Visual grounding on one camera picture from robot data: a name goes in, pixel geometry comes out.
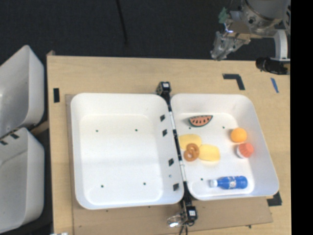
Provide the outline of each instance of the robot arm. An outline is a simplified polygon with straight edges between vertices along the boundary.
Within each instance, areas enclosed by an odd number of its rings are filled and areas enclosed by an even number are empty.
[[[224,31],[216,32],[212,58],[218,61],[225,59],[253,38],[273,38],[276,56],[258,58],[257,68],[287,74],[283,65],[290,62],[287,35],[291,34],[291,0],[241,0],[240,7],[239,11],[223,8],[219,14],[219,23],[224,25]],[[281,22],[285,29],[276,29]]]

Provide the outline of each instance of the brown donut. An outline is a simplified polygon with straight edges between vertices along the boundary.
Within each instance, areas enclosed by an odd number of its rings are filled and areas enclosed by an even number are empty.
[[[190,143],[187,145],[187,148],[184,152],[184,158],[191,162],[198,158],[200,154],[199,148],[195,143]]]

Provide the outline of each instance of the water bottle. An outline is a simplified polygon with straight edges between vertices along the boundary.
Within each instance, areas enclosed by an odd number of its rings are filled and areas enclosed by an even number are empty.
[[[222,177],[209,181],[210,187],[221,187],[223,189],[244,189],[248,186],[248,180],[245,176]]]

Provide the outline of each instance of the watermelon slice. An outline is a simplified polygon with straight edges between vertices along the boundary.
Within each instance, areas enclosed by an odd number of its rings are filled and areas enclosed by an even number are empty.
[[[212,115],[190,117],[189,122],[193,126],[201,127],[208,124],[209,121],[211,121],[212,117],[213,117]]]

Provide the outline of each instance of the table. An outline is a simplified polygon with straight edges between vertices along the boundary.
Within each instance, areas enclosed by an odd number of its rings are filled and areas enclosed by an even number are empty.
[[[237,81],[223,74],[237,74]],[[273,86],[274,78],[279,92]],[[252,61],[47,56],[48,120],[55,233],[177,234],[166,218],[178,205],[88,211],[73,197],[67,133],[66,95],[154,93],[169,81],[172,94],[242,94],[254,104],[280,182],[281,206],[266,197],[194,201],[199,212],[194,235],[291,234],[290,76],[260,72]]]

